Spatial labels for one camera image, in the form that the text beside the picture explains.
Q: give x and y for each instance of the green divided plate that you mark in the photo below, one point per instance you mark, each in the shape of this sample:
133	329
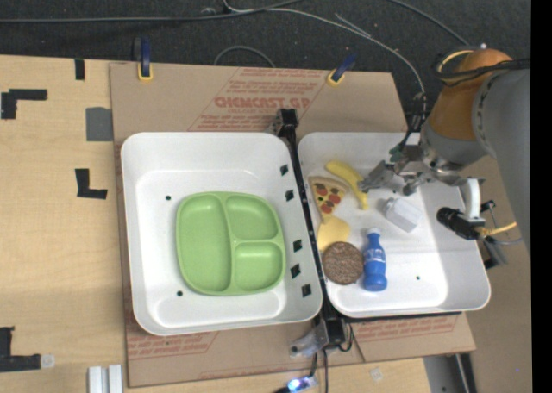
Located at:
202	245

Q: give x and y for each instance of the white bottle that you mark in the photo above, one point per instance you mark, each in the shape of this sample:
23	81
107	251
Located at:
403	213

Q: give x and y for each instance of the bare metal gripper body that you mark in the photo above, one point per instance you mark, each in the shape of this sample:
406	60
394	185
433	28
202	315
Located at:
416	165

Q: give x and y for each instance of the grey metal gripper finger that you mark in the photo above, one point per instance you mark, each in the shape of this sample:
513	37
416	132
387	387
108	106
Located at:
377	176
414	186

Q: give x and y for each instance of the white plastic tray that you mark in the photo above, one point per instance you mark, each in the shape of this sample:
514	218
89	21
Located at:
435	262
151	232

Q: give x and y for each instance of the yellow banana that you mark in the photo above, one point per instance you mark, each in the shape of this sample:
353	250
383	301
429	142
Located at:
345	172

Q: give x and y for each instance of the yellow cheese slice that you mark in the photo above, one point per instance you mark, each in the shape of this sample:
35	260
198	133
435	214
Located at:
334	231

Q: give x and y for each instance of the pizza slice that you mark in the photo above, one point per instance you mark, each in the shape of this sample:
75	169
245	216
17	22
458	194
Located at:
325	197

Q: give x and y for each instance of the brown round biscuit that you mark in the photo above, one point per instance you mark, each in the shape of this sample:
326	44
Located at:
343	263

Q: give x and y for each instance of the blue bottle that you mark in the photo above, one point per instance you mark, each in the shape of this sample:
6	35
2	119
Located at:
374	262

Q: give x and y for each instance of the black cylinder on white bracket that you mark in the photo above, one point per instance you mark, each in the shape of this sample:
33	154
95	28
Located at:
457	221

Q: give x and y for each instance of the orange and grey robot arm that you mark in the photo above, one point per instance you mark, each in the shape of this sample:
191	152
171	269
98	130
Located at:
500	115

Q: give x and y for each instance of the brown cardboard board, red print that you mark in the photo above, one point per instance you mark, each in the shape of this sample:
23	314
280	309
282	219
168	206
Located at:
181	98

